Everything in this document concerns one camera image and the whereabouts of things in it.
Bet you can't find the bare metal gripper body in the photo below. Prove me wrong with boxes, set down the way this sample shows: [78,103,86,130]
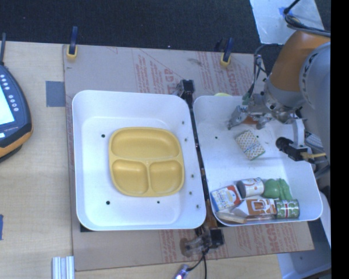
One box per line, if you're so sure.
[244,92,303,125]

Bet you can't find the white carton with dotted pattern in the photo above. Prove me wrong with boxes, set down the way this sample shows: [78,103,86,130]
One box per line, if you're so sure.
[234,129,266,162]

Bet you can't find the white plastic tray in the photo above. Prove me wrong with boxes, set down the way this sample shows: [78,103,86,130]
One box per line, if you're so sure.
[193,95,324,227]
[72,90,207,232]

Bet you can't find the thin black and white rod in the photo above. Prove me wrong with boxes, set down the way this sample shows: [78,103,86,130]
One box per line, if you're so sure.
[188,96,213,230]

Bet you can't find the white and orange can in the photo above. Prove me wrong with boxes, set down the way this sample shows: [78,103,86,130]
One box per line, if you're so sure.
[236,177,265,199]

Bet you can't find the green toy vegetable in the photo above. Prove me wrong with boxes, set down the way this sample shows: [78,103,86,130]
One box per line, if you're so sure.
[262,178,294,201]

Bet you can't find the white and blue carton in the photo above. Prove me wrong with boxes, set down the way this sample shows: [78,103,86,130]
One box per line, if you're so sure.
[209,184,243,213]

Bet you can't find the orange and white carton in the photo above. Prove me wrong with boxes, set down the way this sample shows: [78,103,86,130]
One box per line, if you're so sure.
[230,197,278,219]

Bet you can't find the green and white can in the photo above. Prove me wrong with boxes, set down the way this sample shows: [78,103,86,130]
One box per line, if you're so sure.
[274,199,301,220]

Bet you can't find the yellow divided plate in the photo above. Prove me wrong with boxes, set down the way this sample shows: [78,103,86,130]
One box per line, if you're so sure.
[108,126,186,198]

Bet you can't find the tan toy breadstick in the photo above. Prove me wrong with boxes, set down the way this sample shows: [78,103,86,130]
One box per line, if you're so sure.
[215,211,248,225]

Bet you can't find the brown cardboard board red print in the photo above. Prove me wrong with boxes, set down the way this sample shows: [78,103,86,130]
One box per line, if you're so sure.
[62,44,315,272]

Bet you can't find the black cylinder on white bracket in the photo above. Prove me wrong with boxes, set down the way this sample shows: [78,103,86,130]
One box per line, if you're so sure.
[275,117,312,163]

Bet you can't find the black block with thin wires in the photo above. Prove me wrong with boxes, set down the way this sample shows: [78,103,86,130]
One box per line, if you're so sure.
[176,79,196,100]
[209,228,225,249]

